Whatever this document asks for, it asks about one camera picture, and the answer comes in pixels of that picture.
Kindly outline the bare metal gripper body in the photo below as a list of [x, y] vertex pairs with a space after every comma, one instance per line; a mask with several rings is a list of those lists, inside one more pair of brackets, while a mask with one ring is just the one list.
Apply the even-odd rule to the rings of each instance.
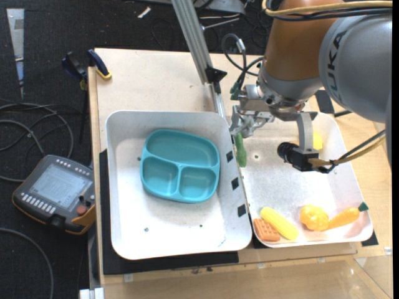
[[305, 100], [286, 98], [267, 87], [262, 89], [254, 84], [245, 85], [243, 89], [235, 91], [232, 98], [238, 101], [233, 106], [232, 116], [241, 121], [248, 118], [254, 121], [259, 118], [266, 121], [275, 118], [292, 120], [291, 115], [301, 112], [305, 107]]

